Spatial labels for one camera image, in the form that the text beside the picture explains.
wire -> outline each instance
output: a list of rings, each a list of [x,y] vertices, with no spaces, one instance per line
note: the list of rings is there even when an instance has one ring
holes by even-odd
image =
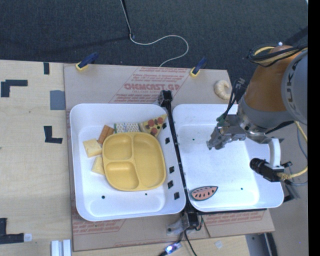
[[[236,85],[237,83],[244,83],[245,81],[242,79],[242,78],[239,78],[237,80],[235,80],[232,84],[232,88],[231,88],[231,96],[230,96],[230,99],[229,99],[229,103],[228,103],[228,106],[226,108],[226,111],[220,116],[218,117],[217,121],[220,121],[220,118],[222,118],[223,120],[226,119],[228,113],[229,113],[229,110],[231,109],[231,107],[234,105],[234,103],[236,102],[236,95],[237,93],[239,92],[238,89],[236,89]]]
[[[248,56],[246,57],[250,62],[258,64],[262,67],[270,67],[277,61],[286,59],[292,55],[295,55],[296,53],[300,51],[304,51],[308,49],[308,44],[302,44],[298,45],[296,47],[290,47],[287,49],[279,50],[276,52],[271,52],[267,54],[258,55],[264,51],[271,50],[275,48],[275,45],[262,45],[258,46],[256,48],[253,48]]]
[[[301,128],[299,122],[298,122],[298,121],[294,121],[294,123],[295,123],[295,125],[297,126],[299,132],[302,134],[305,142],[308,143],[308,138],[307,138],[304,130]],[[306,167],[305,167],[303,170],[299,171],[298,173],[287,174],[287,173],[280,172],[280,173],[278,173],[277,175],[278,175],[282,180],[289,180],[289,179],[292,179],[292,178],[301,176],[302,174],[306,173],[307,171],[308,171],[308,165],[306,165]]]
[[[194,248],[192,247],[192,245],[191,245],[191,243],[190,243],[190,241],[189,241],[189,239],[188,239],[187,230],[184,231],[184,236],[185,236],[185,239],[186,239],[186,241],[188,242],[188,244],[189,244],[189,246],[190,246],[190,248],[191,248],[191,251],[193,252],[194,256],[197,256]]]
[[[178,240],[177,240],[174,244],[172,244],[172,245],[179,244],[179,243],[181,242],[181,240],[182,240],[183,237],[184,237],[184,233],[181,232],[180,235],[179,235]],[[168,253],[167,253],[166,250],[159,254],[159,256],[165,256],[165,255],[168,255]]]
[[[181,55],[179,55],[179,56],[177,56],[177,57],[173,57],[173,58],[167,59],[166,61],[162,62],[159,67],[162,67],[162,66],[163,66],[165,63],[167,63],[167,62],[170,62],[170,61],[179,59],[179,58],[185,56],[185,55],[188,53],[188,51],[189,51],[189,44],[188,44],[187,40],[185,40],[182,36],[176,35],[176,34],[166,35],[166,36],[163,36],[163,37],[161,37],[161,38],[159,38],[159,39],[157,39],[157,40],[155,40],[155,41],[153,41],[153,42],[148,42],[148,43],[141,43],[141,42],[135,41],[135,40],[133,39],[133,37],[132,37],[131,26],[130,26],[130,23],[129,23],[129,20],[128,20],[128,16],[127,16],[127,12],[126,12],[126,9],[125,9],[123,0],[120,0],[120,2],[121,2],[121,6],[122,6],[122,9],[123,9],[124,16],[125,16],[125,21],[126,21],[126,24],[127,24],[127,26],[128,26],[128,29],[129,29],[129,38],[130,38],[130,40],[131,40],[133,43],[135,43],[135,44],[137,44],[137,45],[140,45],[140,46],[150,46],[150,45],[153,45],[153,44],[155,44],[155,43],[157,43],[157,42],[159,42],[159,41],[161,41],[161,40],[163,40],[163,39],[166,39],[166,38],[179,38],[179,39],[181,39],[181,40],[183,40],[183,41],[185,42],[185,44],[186,44],[186,50],[185,50],[185,52],[184,52],[183,54],[181,54]]]
[[[195,230],[196,231],[199,231],[199,230],[201,230],[201,228],[202,228],[202,225],[204,224],[204,218],[201,216],[201,222],[200,222],[200,225],[199,225],[199,227],[196,227],[195,228]]]
[[[285,180],[285,183],[286,183],[287,185],[290,185],[290,186],[302,187],[302,186],[307,185],[307,184],[308,184],[308,181],[305,181],[305,182],[303,182],[303,183],[294,183],[294,182],[286,179],[286,180]]]
[[[301,150],[301,152],[303,153],[303,155],[304,155],[304,157],[306,158],[306,159],[308,159],[308,155],[307,155],[307,153],[304,151],[304,149],[303,149],[303,147],[302,147],[302,145],[301,145],[301,140],[300,140],[300,133],[299,133],[299,128],[297,127],[297,129],[296,129],[296,133],[297,133],[297,139],[298,139],[298,143],[299,143],[299,147],[300,147],[300,150]]]

white tray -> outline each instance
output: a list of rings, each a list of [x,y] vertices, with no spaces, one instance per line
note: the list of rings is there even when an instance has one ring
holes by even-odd
[[[229,114],[235,114],[234,105]],[[201,212],[221,212],[274,208],[284,199],[280,182],[270,182],[253,171],[250,160],[270,159],[267,144],[248,138],[227,143],[220,150],[209,150],[216,119],[227,109],[225,104],[181,104],[174,108],[173,119],[179,144],[186,187],[189,191],[203,186],[217,186],[209,199],[191,204]]]
[[[95,157],[87,157],[83,141],[97,138],[104,125],[140,123],[166,112],[154,104],[79,104],[70,112],[70,130],[76,208],[88,221],[105,221],[176,214],[186,205],[168,119],[158,135],[166,180],[155,189],[120,191],[105,176],[91,171]]]

plastic food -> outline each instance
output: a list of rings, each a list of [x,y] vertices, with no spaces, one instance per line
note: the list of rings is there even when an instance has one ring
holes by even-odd
[[[145,122],[139,123],[140,131],[153,135],[154,137],[158,137],[160,133],[167,114],[163,114],[153,119],[149,119]]]
[[[101,155],[102,153],[102,147],[95,138],[84,141],[83,146],[88,158]]]
[[[203,201],[212,197],[216,193],[217,189],[217,186],[202,186],[193,189],[190,192],[190,195],[194,200]]]
[[[103,163],[103,159],[102,156],[97,156],[94,159],[91,171],[97,174],[101,174],[101,175],[105,175],[105,169],[104,169],[104,163]]]
[[[231,97],[230,93],[226,92],[226,88],[230,88],[230,85],[225,80],[219,80],[214,84],[214,92],[223,100],[229,100]]]
[[[100,133],[100,136],[98,138],[98,143],[100,143],[101,145],[104,143],[106,137],[110,136],[111,134],[113,134],[115,131],[115,129],[109,127],[108,125],[104,125],[103,129]]]
[[[140,132],[138,123],[134,122],[121,122],[114,124],[114,132],[116,134],[119,133],[133,133],[133,132]]]

dark carpet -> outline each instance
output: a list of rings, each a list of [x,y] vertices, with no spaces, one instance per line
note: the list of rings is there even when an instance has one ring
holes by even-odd
[[[134,39],[149,43],[178,35],[188,53],[164,67],[227,70],[249,80],[256,68],[246,56],[260,44],[308,42],[306,0],[125,0]],[[121,0],[2,0],[0,60],[76,63],[97,52],[95,63],[159,66],[182,55],[186,44],[170,37],[142,46],[129,39]]]

toy pizza slice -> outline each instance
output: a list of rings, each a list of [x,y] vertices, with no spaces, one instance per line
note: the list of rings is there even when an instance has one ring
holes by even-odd
[[[141,122],[139,123],[140,131],[151,134],[157,138],[163,128],[166,118],[167,114],[163,114],[156,118]]]

